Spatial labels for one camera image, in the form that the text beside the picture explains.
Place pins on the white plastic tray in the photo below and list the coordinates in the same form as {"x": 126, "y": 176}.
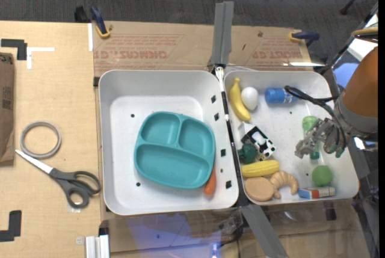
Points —
{"x": 285, "y": 127}
{"x": 126, "y": 145}

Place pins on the green ball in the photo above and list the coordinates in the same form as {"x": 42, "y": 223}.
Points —
{"x": 322, "y": 175}

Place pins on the green broccoli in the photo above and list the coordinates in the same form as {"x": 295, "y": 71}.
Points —
{"x": 247, "y": 153}

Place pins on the orange carrot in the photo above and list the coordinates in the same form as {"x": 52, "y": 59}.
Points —
{"x": 210, "y": 186}

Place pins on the tan croissant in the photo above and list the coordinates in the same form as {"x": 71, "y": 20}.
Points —
{"x": 285, "y": 180}

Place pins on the grey tape roll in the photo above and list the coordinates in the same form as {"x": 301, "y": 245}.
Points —
{"x": 24, "y": 147}

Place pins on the clear bottle with blue cap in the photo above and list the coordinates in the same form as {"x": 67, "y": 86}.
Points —
{"x": 275, "y": 96}

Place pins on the teal divided plate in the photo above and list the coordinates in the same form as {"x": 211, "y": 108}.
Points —
{"x": 171, "y": 160}

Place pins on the brown paper bag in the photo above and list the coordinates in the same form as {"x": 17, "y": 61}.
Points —
{"x": 6, "y": 106}

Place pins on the red white blue packet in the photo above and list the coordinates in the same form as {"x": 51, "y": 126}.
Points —
{"x": 316, "y": 192}

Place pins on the round tan biscuit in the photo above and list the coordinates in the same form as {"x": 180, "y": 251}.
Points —
{"x": 258, "y": 189}

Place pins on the yellow banana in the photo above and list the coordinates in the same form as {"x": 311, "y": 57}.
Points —
{"x": 237, "y": 100}

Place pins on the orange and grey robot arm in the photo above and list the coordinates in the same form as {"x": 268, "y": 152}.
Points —
{"x": 361, "y": 82}

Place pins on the brown cardboard board red print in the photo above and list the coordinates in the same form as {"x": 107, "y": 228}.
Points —
{"x": 168, "y": 49}

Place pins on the white egg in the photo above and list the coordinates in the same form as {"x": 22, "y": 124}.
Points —
{"x": 250, "y": 98}

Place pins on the yellow corn cob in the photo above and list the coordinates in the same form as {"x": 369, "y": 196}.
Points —
{"x": 260, "y": 168}

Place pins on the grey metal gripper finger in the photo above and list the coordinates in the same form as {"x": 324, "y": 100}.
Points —
{"x": 314, "y": 130}
{"x": 302, "y": 149}

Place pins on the black and white milk carton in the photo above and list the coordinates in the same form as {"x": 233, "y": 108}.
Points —
{"x": 260, "y": 142}

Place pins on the green clear plastic bottle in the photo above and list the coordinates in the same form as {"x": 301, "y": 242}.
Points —
{"x": 308, "y": 123}

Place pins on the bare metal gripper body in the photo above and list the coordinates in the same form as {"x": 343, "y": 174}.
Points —
{"x": 329, "y": 135}

